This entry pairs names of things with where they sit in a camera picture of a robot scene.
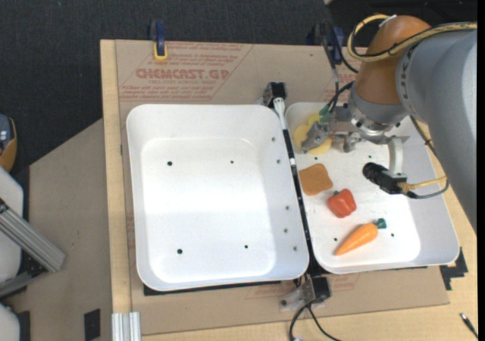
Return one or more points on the black cylinder on white bracket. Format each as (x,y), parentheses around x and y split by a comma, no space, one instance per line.
(382,177)

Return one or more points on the orange toy carrot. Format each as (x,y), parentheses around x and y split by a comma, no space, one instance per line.
(358,239)

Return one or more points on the thin black and white rod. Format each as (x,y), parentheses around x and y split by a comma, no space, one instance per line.
(292,163)

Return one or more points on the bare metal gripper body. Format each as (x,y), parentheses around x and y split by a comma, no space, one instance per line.
(373,134)

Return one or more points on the white plastic tray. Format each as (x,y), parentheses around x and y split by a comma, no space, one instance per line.
(382,214)
(208,199)

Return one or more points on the orange-brown toy bread slice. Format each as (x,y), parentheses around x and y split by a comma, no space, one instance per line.
(315,179)

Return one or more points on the yellow lobed toy food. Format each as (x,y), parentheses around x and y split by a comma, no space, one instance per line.
(300,134)

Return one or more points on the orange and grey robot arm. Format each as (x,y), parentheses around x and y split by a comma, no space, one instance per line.
(443,104)

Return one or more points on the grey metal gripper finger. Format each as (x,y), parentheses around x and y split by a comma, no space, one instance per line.
(346,143)
(316,138)

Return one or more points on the brown cardboard board, red print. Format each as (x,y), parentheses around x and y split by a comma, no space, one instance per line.
(212,70)

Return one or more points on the orange toy bell pepper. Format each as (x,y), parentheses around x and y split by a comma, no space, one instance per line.
(342,203)

